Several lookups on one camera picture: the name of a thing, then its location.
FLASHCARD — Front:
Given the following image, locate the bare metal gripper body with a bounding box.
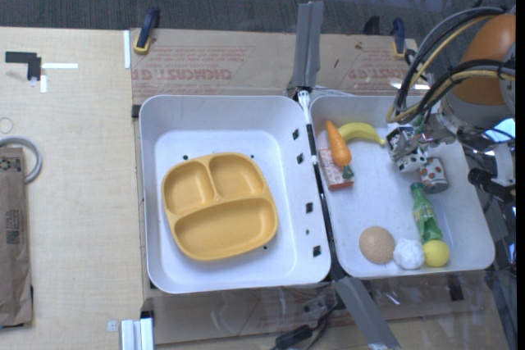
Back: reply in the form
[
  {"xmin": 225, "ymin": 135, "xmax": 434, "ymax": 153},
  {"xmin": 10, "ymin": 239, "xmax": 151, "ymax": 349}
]
[{"xmin": 416, "ymin": 110, "xmax": 458, "ymax": 149}]

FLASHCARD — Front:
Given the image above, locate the white carton with black spots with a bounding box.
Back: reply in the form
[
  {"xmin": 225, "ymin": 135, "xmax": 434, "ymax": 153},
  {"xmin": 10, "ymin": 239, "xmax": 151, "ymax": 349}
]
[{"xmin": 386, "ymin": 125, "xmax": 428, "ymax": 175}]

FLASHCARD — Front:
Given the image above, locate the white can with orange print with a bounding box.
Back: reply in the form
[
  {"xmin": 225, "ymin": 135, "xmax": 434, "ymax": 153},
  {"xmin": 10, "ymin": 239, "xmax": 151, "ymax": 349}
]
[{"xmin": 419, "ymin": 156, "xmax": 450, "ymax": 195}]

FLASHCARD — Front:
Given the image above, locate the yellow banana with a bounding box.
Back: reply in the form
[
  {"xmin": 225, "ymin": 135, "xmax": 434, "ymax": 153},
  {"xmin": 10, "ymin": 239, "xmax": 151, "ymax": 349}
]
[{"xmin": 336, "ymin": 121, "xmax": 387, "ymax": 148}]

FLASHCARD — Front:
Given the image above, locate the white plastic tray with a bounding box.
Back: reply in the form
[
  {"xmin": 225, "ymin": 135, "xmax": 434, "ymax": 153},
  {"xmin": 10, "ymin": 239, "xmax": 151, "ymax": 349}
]
[
  {"xmin": 138, "ymin": 94, "xmax": 332, "ymax": 295},
  {"xmin": 308, "ymin": 94, "xmax": 497, "ymax": 281}
]

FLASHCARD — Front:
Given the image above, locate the orange carrot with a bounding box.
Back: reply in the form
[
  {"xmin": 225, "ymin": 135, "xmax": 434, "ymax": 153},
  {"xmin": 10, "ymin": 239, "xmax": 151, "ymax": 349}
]
[{"xmin": 325, "ymin": 119, "xmax": 355, "ymax": 180}]

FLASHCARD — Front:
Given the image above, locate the green bottle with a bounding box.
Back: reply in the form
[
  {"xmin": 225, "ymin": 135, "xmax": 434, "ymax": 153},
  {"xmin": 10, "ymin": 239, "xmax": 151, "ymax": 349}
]
[{"xmin": 409, "ymin": 181, "xmax": 445, "ymax": 245}]

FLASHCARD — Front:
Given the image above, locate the red and white carton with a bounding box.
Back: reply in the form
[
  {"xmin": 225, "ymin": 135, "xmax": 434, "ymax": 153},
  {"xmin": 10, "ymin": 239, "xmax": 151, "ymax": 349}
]
[{"xmin": 317, "ymin": 148, "xmax": 355, "ymax": 192}]

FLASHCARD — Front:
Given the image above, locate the brown egg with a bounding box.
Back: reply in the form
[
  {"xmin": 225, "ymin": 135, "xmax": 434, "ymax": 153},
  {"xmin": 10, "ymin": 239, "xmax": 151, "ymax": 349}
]
[{"xmin": 358, "ymin": 225, "xmax": 397, "ymax": 266}]

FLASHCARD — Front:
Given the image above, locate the white garlic bulb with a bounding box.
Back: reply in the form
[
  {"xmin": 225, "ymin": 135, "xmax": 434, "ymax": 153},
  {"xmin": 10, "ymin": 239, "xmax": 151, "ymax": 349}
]
[{"xmin": 392, "ymin": 237, "xmax": 427, "ymax": 271}]

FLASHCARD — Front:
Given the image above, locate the yellow ball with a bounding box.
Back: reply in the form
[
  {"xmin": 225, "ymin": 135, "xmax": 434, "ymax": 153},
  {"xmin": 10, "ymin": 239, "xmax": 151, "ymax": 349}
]
[{"xmin": 422, "ymin": 239, "xmax": 451, "ymax": 269}]

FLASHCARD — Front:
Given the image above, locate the yellow divided plate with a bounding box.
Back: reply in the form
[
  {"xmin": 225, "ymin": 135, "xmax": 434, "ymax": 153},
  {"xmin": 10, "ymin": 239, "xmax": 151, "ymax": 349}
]
[{"xmin": 160, "ymin": 152, "xmax": 281, "ymax": 263}]

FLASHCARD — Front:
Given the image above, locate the brown cardboard board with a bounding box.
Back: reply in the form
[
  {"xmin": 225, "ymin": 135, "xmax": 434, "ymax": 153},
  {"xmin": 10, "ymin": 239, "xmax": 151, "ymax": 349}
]
[{"xmin": 130, "ymin": 27, "xmax": 490, "ymax": 346}]

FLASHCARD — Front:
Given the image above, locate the grey tape roll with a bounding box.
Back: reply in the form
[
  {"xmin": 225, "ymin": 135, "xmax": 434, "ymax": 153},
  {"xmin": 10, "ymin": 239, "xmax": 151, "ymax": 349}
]
[{"xmin": 0, "ymin": 135, "xmax": 43, "ymax": 184}]

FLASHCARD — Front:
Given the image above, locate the brown paper bag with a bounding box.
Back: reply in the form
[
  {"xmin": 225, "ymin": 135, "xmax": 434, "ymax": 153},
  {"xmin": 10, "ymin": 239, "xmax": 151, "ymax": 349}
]
[{"xmin": 0, "ymin": 147, "xmax": 34, "ymax": 329}]

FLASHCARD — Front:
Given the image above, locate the black cylinder on white bracket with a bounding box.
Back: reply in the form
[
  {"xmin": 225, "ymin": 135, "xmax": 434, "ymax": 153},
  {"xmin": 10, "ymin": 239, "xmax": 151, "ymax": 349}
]
[{"xmin": 467, "ymin": 142, "xmax": 516, "ymax": 202}]

